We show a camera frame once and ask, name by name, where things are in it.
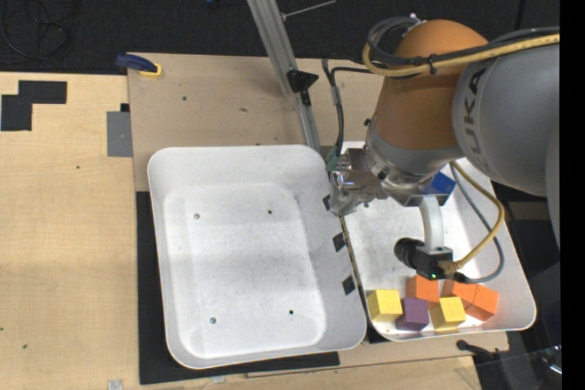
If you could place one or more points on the blue cube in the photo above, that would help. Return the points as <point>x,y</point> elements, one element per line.
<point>442,185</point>

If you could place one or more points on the black cylinder on white bracket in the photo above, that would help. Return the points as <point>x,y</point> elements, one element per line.
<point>432,262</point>

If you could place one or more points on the pale wood board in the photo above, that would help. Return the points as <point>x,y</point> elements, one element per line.
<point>205,105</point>

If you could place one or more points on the purple cube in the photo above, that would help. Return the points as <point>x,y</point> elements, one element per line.
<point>415,313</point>

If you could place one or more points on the white plastic tray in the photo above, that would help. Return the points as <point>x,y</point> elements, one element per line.
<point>237,251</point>
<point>388,224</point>

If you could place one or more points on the yellow cube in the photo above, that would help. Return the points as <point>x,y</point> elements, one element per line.
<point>384,303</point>
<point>448,310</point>

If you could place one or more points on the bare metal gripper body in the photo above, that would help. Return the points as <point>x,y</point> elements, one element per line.
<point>361,185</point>

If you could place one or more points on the orange cube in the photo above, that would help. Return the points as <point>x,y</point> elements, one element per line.
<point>461,290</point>
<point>485,302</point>
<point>424,290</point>

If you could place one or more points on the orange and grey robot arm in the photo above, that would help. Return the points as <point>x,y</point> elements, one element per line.
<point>503,119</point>

